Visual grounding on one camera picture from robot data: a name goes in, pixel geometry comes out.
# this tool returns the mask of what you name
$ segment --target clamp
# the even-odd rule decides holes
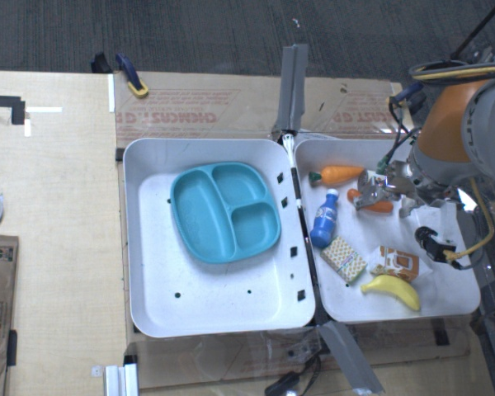
[[[115,61],[119,64],[119,68],[125,72],[129,80],[128,86],[132,93],[138,98],[145,98],[149,94],[149,88],[139,78],[130,59],[123,53],[117,53]]]

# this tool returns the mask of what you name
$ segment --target white tape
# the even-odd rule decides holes
[[[24,136],[31,136],[31,119],[27,116],[24,119]]]
[[[114,75],[108,75],[108,111],[113,113],[116,111],[116,100],[114,97]]]
[[[62,107],[26,107],[26,113],[62,113]]]

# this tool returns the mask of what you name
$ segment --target blue clamp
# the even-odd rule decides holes
[[[139,78],[130,59],[123,53],[117,53],[115,55],[115,61],[119,64],[119,68],[125,72],[132,93],[138,98],[146,97],[149,94],[149,88]]]
[[[421,91],[423,89],[423,83],[422,82],[414,82],[408,87],[404,88],[399,94],[394,96],[394,100],[399,104],[403,100],[408,100],[411,98],[414,94],[416,94],[418,91]]]

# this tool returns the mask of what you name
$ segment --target metal bracket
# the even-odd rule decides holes
[[[279,112],[273,131],[274,140],[283,132],[295,135],[304,114],[304,81],[308,64],[308,45],[293,44],[285,47],[280,71]]]
[[[139,396],[138,366],[109,365],[105,367],[105,396]]]
[[[345,324],[329,321],[319,327],[319,333],[354,393],[361,396],[384,392],[383,386]]]

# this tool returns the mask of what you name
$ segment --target bottle cap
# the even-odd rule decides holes
[[[336,197],[339,197],[339,192],[337,191],[337,189],[333,189],[333,188],[330,188],[327,190],[327,195],[330,194],[330,195],[335,195]]]

